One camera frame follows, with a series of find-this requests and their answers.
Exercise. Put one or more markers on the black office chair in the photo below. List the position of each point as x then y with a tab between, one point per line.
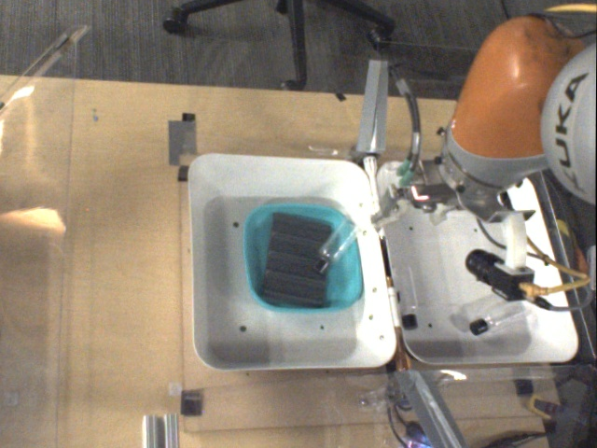
296	21

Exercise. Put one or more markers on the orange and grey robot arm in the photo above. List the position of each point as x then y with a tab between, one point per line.
503	91

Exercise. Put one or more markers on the black cylinder on white bracket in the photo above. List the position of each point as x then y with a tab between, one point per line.
496	273

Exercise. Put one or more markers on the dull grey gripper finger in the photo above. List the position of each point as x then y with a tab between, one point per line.
389	215
397	195

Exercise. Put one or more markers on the teal plastic bowl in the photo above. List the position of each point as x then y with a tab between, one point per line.
254	259

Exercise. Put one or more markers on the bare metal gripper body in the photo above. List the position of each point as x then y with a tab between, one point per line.
476	201

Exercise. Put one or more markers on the dark grey ribbed block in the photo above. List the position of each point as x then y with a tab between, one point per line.
291	264

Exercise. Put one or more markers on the clear tube with black cap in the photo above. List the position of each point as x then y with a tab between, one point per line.
494	316
338	243
409	317

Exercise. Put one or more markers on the white plastic tray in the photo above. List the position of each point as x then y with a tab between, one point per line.
443	259
219	259

